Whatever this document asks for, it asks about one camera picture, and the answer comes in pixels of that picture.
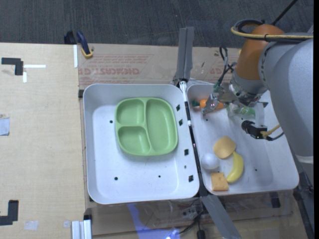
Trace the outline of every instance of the toy banana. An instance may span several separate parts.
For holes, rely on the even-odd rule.
[[[233,152],[233,168],[226,177],[227,182],[232,183],[239,179],[244,170],[244,160],[236,151]]]

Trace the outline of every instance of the tool with yellow handle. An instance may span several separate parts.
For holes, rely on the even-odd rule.
[[[227,182],[232,183],[239,179],[244,171],[244,160],[236,149],[236,143],[228,136],[223,136],[214,145],[214,152],[219,158],[227,158],[233,154],[233,168],[226,177]]]

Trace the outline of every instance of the green divided plate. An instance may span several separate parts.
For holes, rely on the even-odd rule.
[[[170,104],[160,98],[129,98],[115,110],[116,137],[121,149],[132,155],[156,156],[172,152],[178,142]]]

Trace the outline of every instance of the yellow cable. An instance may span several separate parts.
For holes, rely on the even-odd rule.
[[[236,35],[256,39],[312,39],[314,37],[313,35],[247,34],[236,31],[234,27],[232,27],[230,30]]]
[[[277,130],[278,128],[280,128],[280,124],[278,124],[277,126],[275,126],[272,130],[269,131],[261,131],[260,134],[262,134],[263,138],[268,137],[272,132],[274,132],[275,130]]]

